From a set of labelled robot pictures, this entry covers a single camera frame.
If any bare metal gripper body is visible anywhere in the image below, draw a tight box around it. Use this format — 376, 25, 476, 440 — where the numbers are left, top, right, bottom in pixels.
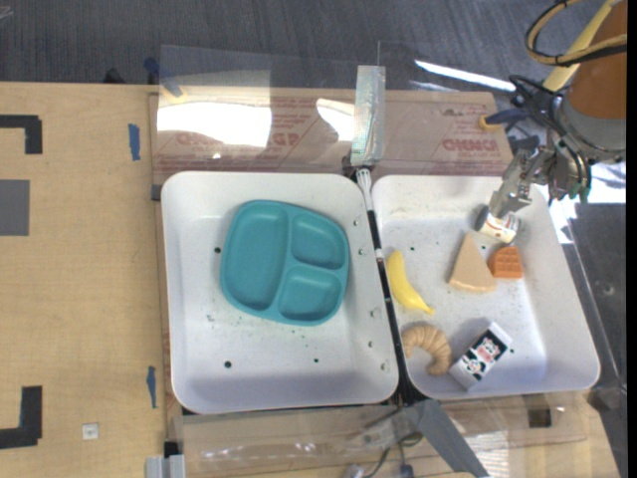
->
501, 145, 593, 202

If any small white can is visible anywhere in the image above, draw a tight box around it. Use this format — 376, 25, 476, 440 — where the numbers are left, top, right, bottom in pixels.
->
473, 205, 522, 245

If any orange waffle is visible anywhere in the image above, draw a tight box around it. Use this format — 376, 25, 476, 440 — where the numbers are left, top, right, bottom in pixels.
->
486, 245, 526, 281

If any tan triangular sandwich slice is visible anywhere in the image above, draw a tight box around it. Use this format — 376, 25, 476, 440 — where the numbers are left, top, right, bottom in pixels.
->
447, 232, 499, 295

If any brown cardboard board red print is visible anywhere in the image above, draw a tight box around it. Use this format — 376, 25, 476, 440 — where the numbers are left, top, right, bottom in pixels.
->
148, 90, 616, 467

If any yellow banana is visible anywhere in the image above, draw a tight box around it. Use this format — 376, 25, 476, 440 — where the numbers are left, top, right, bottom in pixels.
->
385, 250, 436, 317

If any white plastic tray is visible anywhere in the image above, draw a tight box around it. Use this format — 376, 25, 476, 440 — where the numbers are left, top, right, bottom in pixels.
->
370, 174, 602, 401
159, 170, 400, 415

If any white milk carton cow print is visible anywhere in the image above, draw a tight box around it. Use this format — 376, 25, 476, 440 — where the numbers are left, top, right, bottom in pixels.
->
448, 321, 515, 391

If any tan croissant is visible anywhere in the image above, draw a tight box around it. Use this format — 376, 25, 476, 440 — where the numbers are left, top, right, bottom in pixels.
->
400, 323, 454, 378

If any teal divided plate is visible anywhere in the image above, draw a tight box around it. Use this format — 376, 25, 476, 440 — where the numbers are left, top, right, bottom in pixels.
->
219, 199, 351, 328

